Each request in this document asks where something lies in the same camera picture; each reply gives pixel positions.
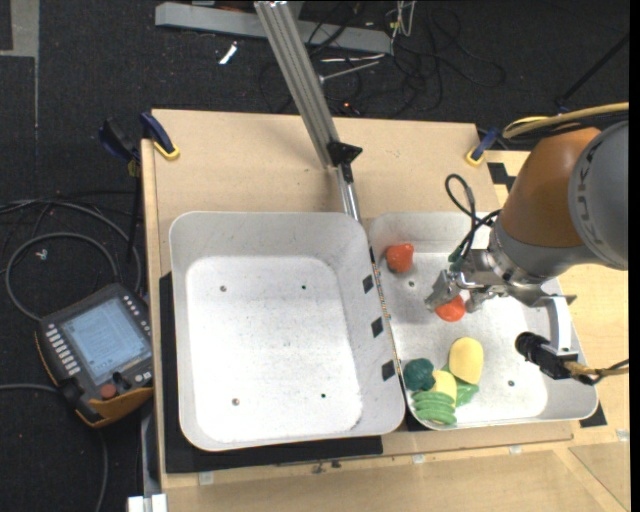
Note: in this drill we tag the green toy broccoli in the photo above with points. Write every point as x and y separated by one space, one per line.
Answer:
418 374

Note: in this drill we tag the small yellow toy lemon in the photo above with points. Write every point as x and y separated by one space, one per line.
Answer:
444 384

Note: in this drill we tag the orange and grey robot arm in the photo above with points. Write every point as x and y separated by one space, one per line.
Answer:
545 200

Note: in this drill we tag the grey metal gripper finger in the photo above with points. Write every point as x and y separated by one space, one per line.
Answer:
442 290
477 298

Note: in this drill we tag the black cylinder on white bracket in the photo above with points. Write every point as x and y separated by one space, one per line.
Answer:
542 352

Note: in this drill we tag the pale wood board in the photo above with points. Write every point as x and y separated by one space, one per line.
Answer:
260 165

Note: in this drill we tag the green toy pea pods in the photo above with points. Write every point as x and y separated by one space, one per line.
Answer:
435 409

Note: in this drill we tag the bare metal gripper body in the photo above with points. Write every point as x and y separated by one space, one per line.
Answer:
492 272

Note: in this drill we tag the yellow toy potato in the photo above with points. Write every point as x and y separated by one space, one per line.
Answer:
466 359

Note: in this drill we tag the red toy strawberry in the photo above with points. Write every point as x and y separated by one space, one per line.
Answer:
400 257

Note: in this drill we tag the red toy tomato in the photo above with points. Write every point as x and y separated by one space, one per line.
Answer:
451 311

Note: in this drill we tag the green toy pepper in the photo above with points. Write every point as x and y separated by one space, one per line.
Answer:
466 392

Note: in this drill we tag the white plastic tray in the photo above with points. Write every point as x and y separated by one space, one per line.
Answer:
275 340
505 360

